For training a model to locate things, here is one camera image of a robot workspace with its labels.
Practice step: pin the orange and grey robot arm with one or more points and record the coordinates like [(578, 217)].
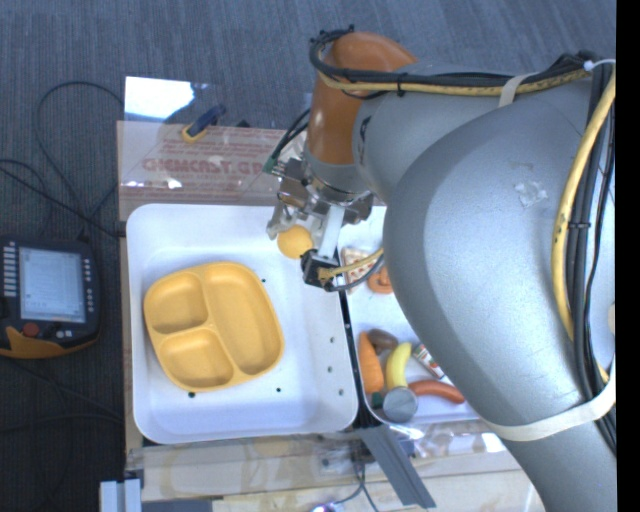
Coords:
[(480, 260)]

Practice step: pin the brown cardboard board red print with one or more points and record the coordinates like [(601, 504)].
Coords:
[(200, 165)]

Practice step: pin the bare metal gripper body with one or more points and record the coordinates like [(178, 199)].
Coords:
[(306, 192)]

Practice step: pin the yellow banana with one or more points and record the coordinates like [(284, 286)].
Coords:
[(397, 367)]

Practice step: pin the orange carrot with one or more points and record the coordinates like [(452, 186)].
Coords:
[(370, 365)]

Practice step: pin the white red green carton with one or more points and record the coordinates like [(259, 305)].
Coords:
[(429, 361)]

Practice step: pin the yellow ball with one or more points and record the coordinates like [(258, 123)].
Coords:
[(294, 243)]

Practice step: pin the orange sausage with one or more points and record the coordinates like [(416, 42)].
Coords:
[(435, 390)]

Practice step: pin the brown potato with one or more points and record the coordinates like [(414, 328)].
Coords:
[(384, 340)]

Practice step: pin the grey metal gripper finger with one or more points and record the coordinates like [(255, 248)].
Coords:
[(316, 227), (278, 220)]

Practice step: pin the toy pizza slice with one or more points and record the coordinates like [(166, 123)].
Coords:
[(356, 260)]

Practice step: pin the yellow divided plate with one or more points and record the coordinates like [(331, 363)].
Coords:
[(212, 325)]

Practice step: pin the white plastic tray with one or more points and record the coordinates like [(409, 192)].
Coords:
[(300, 350), (372, 312)]

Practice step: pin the orange doughnut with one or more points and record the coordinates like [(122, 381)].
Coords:
[(378, 283)]

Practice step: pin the grey can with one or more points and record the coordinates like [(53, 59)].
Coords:
[(400, 405)]

